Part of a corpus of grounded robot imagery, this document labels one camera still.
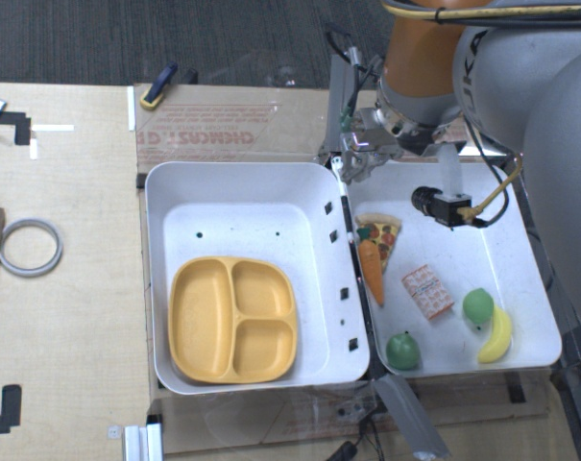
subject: carrot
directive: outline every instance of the carrot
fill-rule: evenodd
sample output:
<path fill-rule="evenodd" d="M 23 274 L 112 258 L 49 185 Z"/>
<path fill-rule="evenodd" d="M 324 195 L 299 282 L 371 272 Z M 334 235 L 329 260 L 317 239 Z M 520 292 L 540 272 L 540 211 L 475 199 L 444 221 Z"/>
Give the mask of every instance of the carrot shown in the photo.
<path fill-rule="evenodd" d="M 363 239 L 358 245 L 358 258 L 363 277 L 379 305 L 384 305 L 384 278 L 379 260 L 377 245 L 369 239 Z"/>

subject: yellow banana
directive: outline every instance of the yellow banana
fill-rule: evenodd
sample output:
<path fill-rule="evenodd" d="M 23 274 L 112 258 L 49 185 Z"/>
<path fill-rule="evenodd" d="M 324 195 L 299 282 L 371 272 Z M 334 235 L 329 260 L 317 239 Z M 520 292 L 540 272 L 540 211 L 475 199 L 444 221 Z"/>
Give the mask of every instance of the yellow banana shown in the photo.
<path fill-rule="evenodd" d="M 491 337 L 478 352 L 478 362 L 486 364 L 501 358 L 508 350 L 511 339 L 512 321 L 510 316 L 501 307 L 495 305 Z"/>

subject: wooden table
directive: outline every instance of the wooden table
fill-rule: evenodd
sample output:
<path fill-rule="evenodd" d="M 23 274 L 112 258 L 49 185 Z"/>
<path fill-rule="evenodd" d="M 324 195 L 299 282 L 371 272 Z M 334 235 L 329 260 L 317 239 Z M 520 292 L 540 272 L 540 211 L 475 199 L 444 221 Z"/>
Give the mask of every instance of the wooden table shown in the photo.
<path fill-rule="evenodd" d="M 0 434 L 0 460 L 118 460 L 117 427 L 144 425 L 151 369 L 127 92 L 120 86 L 0 84 L 5 110 L 26 112 L 33 125 L 74 126 L 36 132 L 36 160 L 28 147 L 13 144 L 11 127 L 0 126 L 0 206 L 7 223 L 47 219 L 64 243 L 60 264 L 43 277 L 22 279 L 0 268 L 0 404 L 7 384 L 19 384 L 23 393 L 20 425 Z M 323 112 L 311 128 L 325 125 L 325 91 L 284 93 L 298 109 L 307 96 L 309 107 Z M 22 265 L 39 264 L 52 252 L 52 241 L 38 230 L 23 230 L 7 249 Z M 439 431 L 457 459 L 574 459 L 561 401 L 547 379 L 545 400 L 544 414 Z M 387 458 L 414 459 L 398 432 L 381 439 Z M 234 459 L 239 451 L 244 459 L 325 459 L 343 440 L 173 459 Z M 375 452 L 363 443 L 360 456 L 373 459 Z"/>

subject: orange cylinder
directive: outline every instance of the orange cylinder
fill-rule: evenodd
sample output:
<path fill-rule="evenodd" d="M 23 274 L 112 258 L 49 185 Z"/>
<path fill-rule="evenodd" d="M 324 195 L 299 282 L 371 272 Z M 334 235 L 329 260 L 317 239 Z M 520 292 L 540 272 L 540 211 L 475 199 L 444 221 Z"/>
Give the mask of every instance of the orange cylinder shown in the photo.
<path fill-rule="evenodd" d="M 423 7 L 483 7 L 493 0 L 412 0 Z M 465 26 L 395 17 L 383 76 L 395 92 L 409 97 L 450 94 L 452 60 Z"/>

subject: yellow cable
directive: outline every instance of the yellow cable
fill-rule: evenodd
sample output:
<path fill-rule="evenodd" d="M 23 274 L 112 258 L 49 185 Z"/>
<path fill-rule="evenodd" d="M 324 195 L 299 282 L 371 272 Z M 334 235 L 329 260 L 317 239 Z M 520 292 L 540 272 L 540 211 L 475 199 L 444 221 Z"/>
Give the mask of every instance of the yellow cable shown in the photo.
<path fill-rule="evenodd" d="M 459 215 L 461 215 L 461 217 L 463 217 L 463 220 L 466 223 L 470 224 L 472 222 L 472 220 L 475 217 L 477 217 L 480 213 L 482 213 L 484 211 L 484 208 L 486 208 L 497 197 L 497 195 L 499 195 L 499 193 L 501 193 L 507 187 L 507 185 L 510 184 L 510 182 L 512 182 L 516 176 L 519 175 L 520 170 L 522 169 L 522 156 L 521 156 L 521 154 L 515 155 L 515 162 L 516 162 L 517 166 L 515 167 L 514 171 L 512 171 L 510 176 L 508 176 L 495 189 L 495 191 L 493 191 L 493 193 L 491 193 L 488 197 L 486 197 L 484 202 L 482 202 L 478 206 L 463 206 L 463 207 L 458 208 L 456 210 L 457 213 Z"/>
<path fill-rule="evenodd" d="M 408 19 L 433 20 L 436 11 L 410 11 L 393 7 L 383 0 L 382 6 L 386 11 Z M 531 7 L 484 7 L 480 9 L 446 9 L 437 14 L 439 20 L 464 19 L 479 17 L 509 17 L 519 15 L 550 15 L 581 12 L 581 5 L 537 5 Z"/>

